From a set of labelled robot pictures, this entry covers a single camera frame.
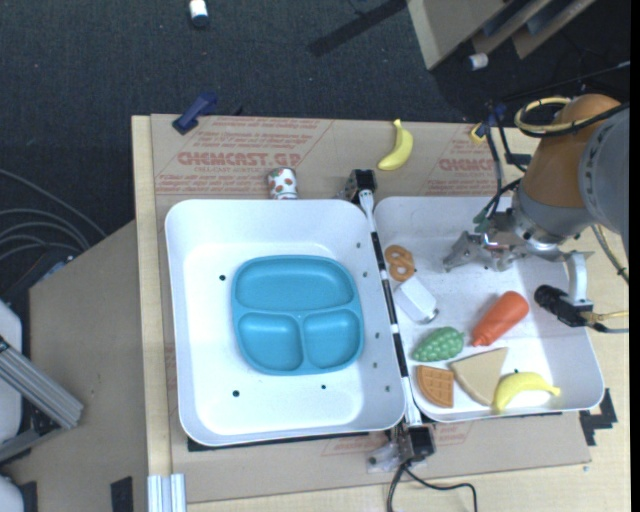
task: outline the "blue plate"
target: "blue plate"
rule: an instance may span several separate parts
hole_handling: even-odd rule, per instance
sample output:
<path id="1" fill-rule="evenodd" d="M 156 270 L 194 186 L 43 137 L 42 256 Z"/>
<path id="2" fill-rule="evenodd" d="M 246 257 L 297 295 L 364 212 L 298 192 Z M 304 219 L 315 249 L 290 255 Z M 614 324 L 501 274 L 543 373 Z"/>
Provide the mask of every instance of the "blue plate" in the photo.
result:
<path id="1" fill-rule="evenodd" d="M 266 256 L 242 264 L 231 288 L 240 351 L 273 375 L 341 370 L 362 352 L 364 325 L 351 274 L 319 256 Z"/>

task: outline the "toy pretzel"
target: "toy pretzel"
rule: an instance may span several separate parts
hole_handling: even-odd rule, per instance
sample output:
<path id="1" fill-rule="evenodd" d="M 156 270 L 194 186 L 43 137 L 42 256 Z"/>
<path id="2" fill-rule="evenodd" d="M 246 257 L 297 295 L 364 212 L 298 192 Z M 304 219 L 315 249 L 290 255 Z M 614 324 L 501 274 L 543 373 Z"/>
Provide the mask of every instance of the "toy pretzel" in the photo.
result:
<path id="1" fill-rule="evenodd" d="M 414 274 L 413 255 L 401 245 L 387 247 L 384 257 L 389 262 L 389 274 L 396 281 L 406 281 Z"/>

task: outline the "bread slice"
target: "bread slice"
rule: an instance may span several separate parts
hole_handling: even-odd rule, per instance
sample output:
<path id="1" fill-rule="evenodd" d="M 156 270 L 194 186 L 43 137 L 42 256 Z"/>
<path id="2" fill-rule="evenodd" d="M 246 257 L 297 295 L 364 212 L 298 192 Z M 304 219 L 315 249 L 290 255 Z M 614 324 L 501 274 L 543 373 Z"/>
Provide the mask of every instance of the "bread slice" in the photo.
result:
<path id="1" fill-rule="evenodd" d="M 433 366 L 418 366 L 418 386 L 430 402 L 453 407 L 453 372 Z"/>
<path id="2" fill-rule="evenodd" d="M 456 382 L 476 402 L 491 405 L 502 375 L 507 348 L 498 348 L 449 363 Z"/>

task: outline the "yellow banana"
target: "yellow banana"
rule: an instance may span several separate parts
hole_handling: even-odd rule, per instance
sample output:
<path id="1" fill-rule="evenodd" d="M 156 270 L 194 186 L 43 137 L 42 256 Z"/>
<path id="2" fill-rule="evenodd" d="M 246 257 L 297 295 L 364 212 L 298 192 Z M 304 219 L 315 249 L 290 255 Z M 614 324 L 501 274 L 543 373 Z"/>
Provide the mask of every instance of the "yellow banana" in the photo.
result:
<path id="1" fill-rule="evenodd" d="M 503 411 L 511 399 L 522 391 L 548 391 L 554 396 L 560 394 L 560 388 L 552 386 L 535 372 L 518 372 L 503 377 L 496 388 L 493 406 Z"/>
<path id="2" fill-rule="evenodd" d="M 382 171 L 395 171 L 402 167 L 413 149 L 411 132 L 402 127 L 400 119 L 396 119 L 393 124 L 396 127 L 396 143 L 391 152 L 378 162 L 378 168 Z"/>

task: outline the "black clamp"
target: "black clamp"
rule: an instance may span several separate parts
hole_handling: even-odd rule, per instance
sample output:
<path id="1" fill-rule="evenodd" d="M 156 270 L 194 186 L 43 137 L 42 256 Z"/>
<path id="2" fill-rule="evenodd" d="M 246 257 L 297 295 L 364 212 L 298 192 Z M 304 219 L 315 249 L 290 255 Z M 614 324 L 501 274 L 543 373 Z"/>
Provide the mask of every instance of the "black clamp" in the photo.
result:
<path id="1" fill-rule="evenodd" d="M 618 422 L 616 411 L 613 408 L 609 389 L 605 389 L 604 397 L 600 402 L 600 414 L 591 414 L 589 411 L 580 411 L 580 425 L 587 445 L 595 446 L 595 433 L 597 429 L 613 428 L 613 424 Z"/>
<path id="2" fill-rule="evenodd" d="M 182 135 L 198 126 L 196 117 L 213 114 L 218 106 L 218 95 L 215 92 L 203 92 L 196 101 L 176 119 L 172 126 Z"/>

